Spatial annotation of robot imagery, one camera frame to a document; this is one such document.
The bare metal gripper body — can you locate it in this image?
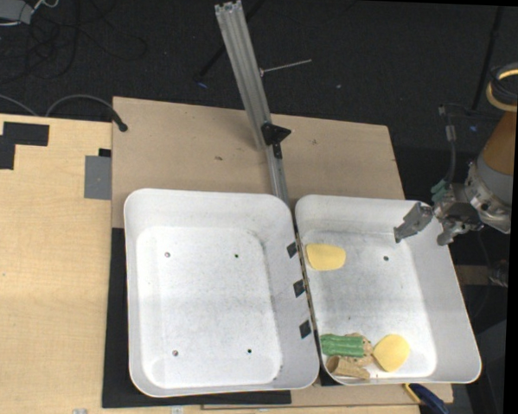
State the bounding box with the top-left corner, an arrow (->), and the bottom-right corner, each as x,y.
432,166 -> 515,236

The white plastic tray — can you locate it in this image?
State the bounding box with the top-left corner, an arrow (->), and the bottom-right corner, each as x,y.
285,193 -> 491,393
113,185 -> 330,406

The yellow oval chip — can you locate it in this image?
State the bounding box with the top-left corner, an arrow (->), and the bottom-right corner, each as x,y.
304,242 -> 348,274
371,333 -> 412,375

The beige round biscuit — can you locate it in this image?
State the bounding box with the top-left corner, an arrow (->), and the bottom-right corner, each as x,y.
344,332 -> 377,369

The green ribbed toy vegetable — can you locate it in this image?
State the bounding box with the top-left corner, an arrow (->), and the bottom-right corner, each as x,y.
318,332 -> 365,360

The beige waffle cone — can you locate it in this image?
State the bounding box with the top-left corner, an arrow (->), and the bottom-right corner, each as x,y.
323,354 -> 373,381

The brown flat board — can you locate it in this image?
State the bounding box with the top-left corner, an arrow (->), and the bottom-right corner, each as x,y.
96,95 -> 469,414

